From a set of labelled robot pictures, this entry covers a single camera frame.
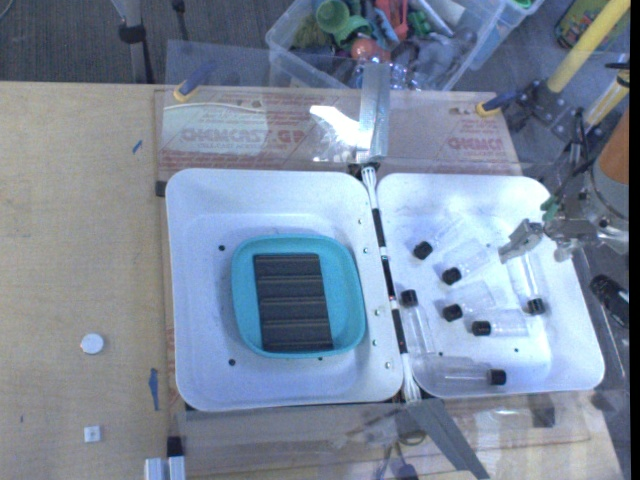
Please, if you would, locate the teal square plate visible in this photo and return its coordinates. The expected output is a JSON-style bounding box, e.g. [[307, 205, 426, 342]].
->
[[230, 233, 368, 360]]

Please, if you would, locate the black ribbed rectangular block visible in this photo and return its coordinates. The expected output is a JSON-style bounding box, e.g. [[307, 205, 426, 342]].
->
[[252, 252, 336, 354]]

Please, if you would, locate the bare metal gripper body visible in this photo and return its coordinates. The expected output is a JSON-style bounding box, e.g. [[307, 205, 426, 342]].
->
[[543, 206, 631, 256]]

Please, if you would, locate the clear bottle with black cap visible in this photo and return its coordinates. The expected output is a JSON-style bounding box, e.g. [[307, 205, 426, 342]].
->
[[399, 288, 438, 359], [440, 240, 494, 287], [423, 356, 508, 393], [471, 309, 531, 338], [504, 253, 547, 317], [441, 281, 497, 324], [412, 220, 466, 262]]

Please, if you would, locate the brown cardboard board red print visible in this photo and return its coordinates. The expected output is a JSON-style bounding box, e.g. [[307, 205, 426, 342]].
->
[[152, 85, 627, 465]]

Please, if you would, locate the white plastic tray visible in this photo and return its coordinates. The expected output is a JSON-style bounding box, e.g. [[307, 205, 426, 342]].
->
[[164, 167, 405, 413], [375, 171, 607, 400]]

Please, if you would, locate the white round disc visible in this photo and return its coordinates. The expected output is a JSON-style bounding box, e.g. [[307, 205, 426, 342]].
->
[[79, 332, 106, 356]]

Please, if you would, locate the black and grey tripod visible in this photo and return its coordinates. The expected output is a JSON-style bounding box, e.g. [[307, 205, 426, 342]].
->
[[82, 0, 191, 85]]

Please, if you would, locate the thin black and white rod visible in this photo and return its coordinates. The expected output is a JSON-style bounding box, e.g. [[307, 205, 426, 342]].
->
[[360, 166, 424, 405]]

